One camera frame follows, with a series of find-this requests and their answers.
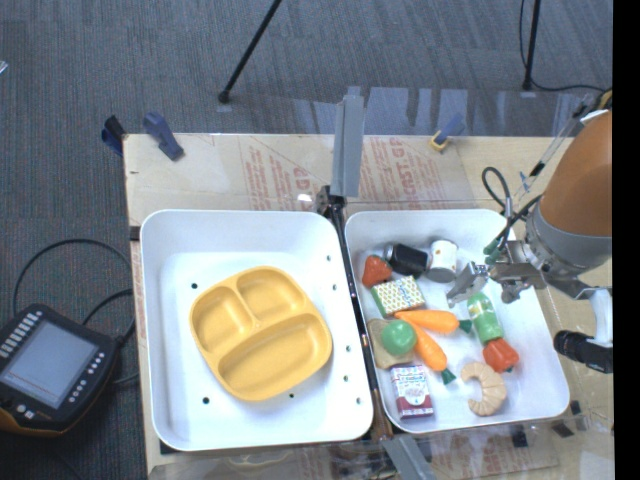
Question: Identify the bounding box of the beige croissant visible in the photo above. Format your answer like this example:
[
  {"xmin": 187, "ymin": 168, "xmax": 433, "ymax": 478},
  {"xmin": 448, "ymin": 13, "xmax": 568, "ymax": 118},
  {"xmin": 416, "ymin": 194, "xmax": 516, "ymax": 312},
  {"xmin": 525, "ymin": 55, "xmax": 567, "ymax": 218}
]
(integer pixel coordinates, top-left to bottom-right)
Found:
[{"xmin": 459, "ymin": 360, "xmax": 509, "ymax": 418}]

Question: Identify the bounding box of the orange bell pepper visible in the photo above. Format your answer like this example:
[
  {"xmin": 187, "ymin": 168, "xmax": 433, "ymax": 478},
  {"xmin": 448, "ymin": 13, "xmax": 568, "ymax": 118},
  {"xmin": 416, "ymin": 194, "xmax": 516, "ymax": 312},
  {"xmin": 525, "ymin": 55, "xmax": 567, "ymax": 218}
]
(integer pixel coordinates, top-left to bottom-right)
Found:
[{"xmin": 481, "ymin": 337, "xmax": 521, "ymax": 375}]

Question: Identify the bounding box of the brown cardboard board red print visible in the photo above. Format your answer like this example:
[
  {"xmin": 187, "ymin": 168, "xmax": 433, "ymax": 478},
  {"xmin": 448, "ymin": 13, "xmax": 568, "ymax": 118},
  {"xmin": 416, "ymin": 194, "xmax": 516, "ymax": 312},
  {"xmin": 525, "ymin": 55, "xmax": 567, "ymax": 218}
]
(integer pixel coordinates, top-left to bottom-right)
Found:
[{"xmin": 122, "ymin": 132, "xmax": 614, "ymax": 480}]

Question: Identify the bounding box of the yellow divided plate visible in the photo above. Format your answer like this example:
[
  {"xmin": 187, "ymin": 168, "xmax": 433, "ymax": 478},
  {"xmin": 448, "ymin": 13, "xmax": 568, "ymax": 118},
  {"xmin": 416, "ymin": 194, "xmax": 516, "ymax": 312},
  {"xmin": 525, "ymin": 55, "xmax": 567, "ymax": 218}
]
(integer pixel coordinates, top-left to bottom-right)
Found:
[{"xmin": 188, "ymin": 265, "xmax": 334, "ymax": 403}]

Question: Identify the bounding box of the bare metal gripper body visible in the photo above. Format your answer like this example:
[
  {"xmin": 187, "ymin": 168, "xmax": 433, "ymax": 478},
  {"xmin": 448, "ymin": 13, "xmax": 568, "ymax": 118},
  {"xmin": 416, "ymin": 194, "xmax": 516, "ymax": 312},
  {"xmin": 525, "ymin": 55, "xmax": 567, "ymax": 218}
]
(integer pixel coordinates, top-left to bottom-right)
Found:
[{"xmin": 489, "ymin": 240, "xmax": 550, "ymax": 291}]

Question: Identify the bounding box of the brown bread slice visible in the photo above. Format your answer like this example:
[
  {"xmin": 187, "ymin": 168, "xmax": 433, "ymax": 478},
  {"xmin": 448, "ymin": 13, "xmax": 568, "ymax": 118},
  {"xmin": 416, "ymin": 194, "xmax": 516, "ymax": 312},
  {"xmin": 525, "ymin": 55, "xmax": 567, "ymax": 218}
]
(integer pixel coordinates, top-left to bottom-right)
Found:
[{"xmin": 366, "ymin": 317, "xmax": 416, "ymax": 371}]

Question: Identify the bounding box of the orange carrot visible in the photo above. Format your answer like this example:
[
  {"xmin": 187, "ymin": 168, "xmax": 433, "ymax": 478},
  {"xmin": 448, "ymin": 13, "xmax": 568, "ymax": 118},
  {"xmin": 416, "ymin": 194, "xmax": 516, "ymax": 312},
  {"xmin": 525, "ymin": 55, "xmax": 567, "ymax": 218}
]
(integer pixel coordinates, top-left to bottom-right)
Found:
[
  {"xmin": 409, "ymin": 321, "xmax": 458, "ymax": 386},
  {"xmin": 393, "ymin": 308, "xmax": 474, "ymax": 336}
]

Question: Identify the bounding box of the green apple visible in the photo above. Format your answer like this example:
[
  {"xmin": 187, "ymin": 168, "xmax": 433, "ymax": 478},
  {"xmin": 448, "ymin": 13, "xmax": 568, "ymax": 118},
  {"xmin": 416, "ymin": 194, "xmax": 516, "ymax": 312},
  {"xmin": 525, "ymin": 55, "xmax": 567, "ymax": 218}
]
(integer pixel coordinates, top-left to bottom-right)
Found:
[{"xmin": 380, "ymin": 318, "xmax": 419, "ymax": 357}]

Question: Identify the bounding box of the black bottle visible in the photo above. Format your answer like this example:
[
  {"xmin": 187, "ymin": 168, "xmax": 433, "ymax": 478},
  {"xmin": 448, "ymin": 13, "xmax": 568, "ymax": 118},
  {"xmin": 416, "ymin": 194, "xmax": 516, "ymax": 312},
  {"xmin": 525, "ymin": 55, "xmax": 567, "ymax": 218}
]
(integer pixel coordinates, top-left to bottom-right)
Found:
[{"xmin": 383, "ymin": 242, "xmax": 432, "ymax": 278}]

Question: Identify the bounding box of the red strawberry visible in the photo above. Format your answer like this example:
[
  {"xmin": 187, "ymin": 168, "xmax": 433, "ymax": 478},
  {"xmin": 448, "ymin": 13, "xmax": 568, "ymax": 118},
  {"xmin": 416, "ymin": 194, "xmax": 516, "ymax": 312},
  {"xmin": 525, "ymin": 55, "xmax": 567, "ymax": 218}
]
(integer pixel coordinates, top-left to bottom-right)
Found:
[{"xmin": 361, "ymin": 254, "xmax": 394, "ymax": 289}]

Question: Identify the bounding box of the white can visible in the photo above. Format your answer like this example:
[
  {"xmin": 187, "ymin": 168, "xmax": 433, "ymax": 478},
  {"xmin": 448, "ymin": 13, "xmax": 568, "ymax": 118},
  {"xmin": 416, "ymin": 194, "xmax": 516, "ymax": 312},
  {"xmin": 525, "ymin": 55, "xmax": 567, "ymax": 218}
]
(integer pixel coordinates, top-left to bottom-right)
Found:
[{"xmin": 426, "ymin": 238, "xmax": 460, "ymax": 285}]

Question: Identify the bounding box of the white plastic tray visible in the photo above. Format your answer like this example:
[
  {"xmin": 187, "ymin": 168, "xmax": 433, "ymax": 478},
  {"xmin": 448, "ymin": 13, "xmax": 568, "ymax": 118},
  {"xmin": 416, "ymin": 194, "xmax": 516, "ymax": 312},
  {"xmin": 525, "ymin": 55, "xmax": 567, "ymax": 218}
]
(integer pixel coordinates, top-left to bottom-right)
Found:
[
  {"xmin": 139, "ymin": 208, "xmax": 375, "ymax": 453},
  {"xmin": 343, "ymin": 208, "xmax": 572, "ymax": 436}
]

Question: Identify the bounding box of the black stand leg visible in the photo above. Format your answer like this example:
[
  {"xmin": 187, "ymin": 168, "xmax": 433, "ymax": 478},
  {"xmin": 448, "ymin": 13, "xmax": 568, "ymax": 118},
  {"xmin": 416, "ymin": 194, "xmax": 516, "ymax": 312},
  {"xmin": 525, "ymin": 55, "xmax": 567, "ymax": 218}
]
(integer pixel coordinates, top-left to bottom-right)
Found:
[
  {"xmin": 217, "ymin": 0, "xmax": 297, "ymax": 105},
  {"xmin": 521, "ymin": 0, "xmax": 548, "ymax": 92}
]

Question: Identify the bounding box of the black block with thin wires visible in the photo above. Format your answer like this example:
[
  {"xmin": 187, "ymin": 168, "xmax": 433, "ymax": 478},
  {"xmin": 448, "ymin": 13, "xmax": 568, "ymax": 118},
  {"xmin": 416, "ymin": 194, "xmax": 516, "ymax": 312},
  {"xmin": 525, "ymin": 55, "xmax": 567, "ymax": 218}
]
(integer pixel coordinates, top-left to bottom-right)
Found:
[{"xmin": 315, "ymin": 186, "xmax": 347, "ymax": 219}]

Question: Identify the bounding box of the black cylinder on white bracket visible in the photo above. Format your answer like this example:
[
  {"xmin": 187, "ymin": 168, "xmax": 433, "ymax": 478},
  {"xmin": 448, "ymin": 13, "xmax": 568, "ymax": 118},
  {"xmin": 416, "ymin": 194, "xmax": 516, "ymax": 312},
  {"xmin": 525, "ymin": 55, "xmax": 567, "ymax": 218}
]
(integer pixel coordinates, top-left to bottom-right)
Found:
[{"xmin": 552, "ymin": 287, "xmax": 614, "ymax": 375}]

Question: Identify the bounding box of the yellow and green carton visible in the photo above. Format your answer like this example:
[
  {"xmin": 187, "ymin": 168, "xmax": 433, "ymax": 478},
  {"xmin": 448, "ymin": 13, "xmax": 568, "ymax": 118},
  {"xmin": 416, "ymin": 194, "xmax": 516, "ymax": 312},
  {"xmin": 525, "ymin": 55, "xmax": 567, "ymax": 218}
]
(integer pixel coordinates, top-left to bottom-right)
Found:
[{"xmin": 370, "ymin": 274, "xmax": 428, "ymax": 319}]

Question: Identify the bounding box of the red and white carton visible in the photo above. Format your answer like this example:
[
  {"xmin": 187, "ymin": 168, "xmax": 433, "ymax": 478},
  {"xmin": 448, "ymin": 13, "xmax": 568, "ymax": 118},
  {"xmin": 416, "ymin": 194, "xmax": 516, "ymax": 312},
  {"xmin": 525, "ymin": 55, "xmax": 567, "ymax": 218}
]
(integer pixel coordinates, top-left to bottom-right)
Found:
[{"xmin": 389, "ymin": 363, "xmax": 436, "ymax": 421}]

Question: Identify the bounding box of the green bottle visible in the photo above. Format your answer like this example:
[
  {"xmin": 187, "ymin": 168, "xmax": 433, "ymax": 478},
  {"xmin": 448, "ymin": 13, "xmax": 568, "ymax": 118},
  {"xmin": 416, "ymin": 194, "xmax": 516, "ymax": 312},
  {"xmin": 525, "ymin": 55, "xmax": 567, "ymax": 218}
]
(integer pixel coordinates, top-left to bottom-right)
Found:
[{"xmin": 466, "ymin": 291, "xmax": 505, "ymax": 346}]

